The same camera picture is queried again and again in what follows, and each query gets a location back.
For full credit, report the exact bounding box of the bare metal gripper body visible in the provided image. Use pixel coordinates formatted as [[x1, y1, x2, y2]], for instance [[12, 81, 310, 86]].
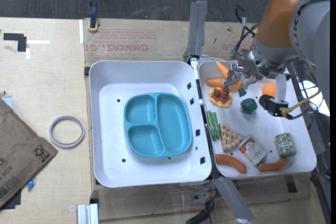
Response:
[[234, 49, 270, 79]]

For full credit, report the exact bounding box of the orange carrot with green top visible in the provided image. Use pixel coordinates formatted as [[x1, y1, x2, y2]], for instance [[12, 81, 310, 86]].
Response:
[[205, 77, 247, 98]]

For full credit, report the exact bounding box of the orange ball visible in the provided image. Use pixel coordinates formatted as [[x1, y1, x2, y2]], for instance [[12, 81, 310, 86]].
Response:
[[261, 82, 277, 98]]

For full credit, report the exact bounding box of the yellow spaghetti with meatballs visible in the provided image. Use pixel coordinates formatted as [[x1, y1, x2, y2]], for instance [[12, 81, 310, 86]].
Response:
[[208, 86, 234, 109]]

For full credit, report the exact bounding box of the green broccoli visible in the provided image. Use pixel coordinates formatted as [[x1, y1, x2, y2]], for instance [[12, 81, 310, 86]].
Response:
[[240, 98, 258, 115]]

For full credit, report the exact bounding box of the green beans bundle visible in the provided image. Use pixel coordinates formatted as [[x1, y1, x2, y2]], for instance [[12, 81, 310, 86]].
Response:
[[205, 110, 221, 140]]

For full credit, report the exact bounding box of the white plastic tray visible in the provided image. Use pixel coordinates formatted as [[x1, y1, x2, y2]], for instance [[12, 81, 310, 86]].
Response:
[[88, 60, 213, 188], [197, 60, 318, 179]]

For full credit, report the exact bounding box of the yellow lattice pie slice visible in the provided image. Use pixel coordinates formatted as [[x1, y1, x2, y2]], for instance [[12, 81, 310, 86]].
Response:
[[218, 123, 243, 153]]

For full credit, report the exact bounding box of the orange and white carton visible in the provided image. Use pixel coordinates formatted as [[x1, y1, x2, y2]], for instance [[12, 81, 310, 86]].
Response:
[[237, 135, 267, 167]]

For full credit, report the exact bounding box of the blue divided plate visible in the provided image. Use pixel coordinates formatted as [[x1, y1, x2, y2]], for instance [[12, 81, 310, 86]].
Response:
[[123, 92, 193, 158]]

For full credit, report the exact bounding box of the green can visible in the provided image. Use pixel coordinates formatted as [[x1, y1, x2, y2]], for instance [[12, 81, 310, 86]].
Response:
[[274, 133, 297, 158]]

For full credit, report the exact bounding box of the orange sausage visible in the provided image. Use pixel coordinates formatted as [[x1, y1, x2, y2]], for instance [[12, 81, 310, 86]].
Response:
[[214, 153, 248, 174], [257, 157, 288, 173]]

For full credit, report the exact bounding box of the brown cardboard board red print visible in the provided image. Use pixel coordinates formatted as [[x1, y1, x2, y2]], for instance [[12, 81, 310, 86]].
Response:
[[82, 17, 319, 221]]

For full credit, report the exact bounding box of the brown paper mailer bag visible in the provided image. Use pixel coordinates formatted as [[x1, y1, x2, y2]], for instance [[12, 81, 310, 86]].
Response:
[[0, 97, 59, 209]]

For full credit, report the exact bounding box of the black cylinder on white bracket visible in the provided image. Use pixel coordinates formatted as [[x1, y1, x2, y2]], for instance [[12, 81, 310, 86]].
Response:
[[258, 73, 290, 118]]

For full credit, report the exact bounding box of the white tape ring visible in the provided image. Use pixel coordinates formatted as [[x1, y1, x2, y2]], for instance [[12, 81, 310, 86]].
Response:
[[48, 115, 86, 150]]

